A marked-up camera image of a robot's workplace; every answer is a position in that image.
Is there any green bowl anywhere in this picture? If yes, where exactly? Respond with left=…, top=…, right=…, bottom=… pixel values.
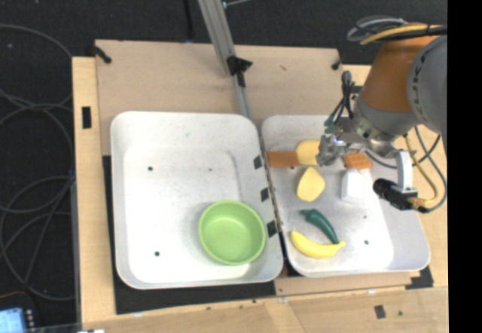
left=197, top=200, right=267, bottom=267

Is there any yellow banana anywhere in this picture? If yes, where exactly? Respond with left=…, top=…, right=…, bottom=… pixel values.
left=289, top=230, right=347, bottom=260

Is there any orange waffle biscuit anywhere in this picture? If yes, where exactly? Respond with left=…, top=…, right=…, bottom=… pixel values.
left=341, top=151, right=372, bottom=171

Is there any yellow potato chip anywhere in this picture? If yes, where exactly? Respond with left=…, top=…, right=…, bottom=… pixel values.
left=295, top=166, right=327, bottom=203

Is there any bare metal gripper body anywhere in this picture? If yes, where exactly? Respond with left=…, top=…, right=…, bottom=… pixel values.
left=328, top=117, right=401, bottom=158

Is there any white carton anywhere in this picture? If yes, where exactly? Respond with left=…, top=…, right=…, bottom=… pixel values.
left=340, top=168, right=366, bottom=201

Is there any pale yellow rounded block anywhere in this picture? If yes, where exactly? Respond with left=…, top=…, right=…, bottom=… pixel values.
left=294, top=139, right=322, bottom=167

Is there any orange brown rectangular bar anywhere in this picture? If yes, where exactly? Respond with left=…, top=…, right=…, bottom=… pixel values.
left=267, top=151, right=299, bottom=169

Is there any white plastic tray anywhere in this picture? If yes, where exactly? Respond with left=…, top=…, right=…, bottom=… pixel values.
left=260, top=114, right=432, bottom=279
left=109, top=110, right=285, bottom=291

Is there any black cylinder on white bracket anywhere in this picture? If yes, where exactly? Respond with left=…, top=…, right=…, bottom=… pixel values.
left=372, top=150, right=419, bottom=211

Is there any brown cardboard board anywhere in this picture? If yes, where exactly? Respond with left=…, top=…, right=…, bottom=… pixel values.
left=93, top=39, right=423, bottom=297

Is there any dark green chili pepper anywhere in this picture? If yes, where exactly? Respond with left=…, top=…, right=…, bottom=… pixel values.
left=299, top=209, right=340, bottom=245

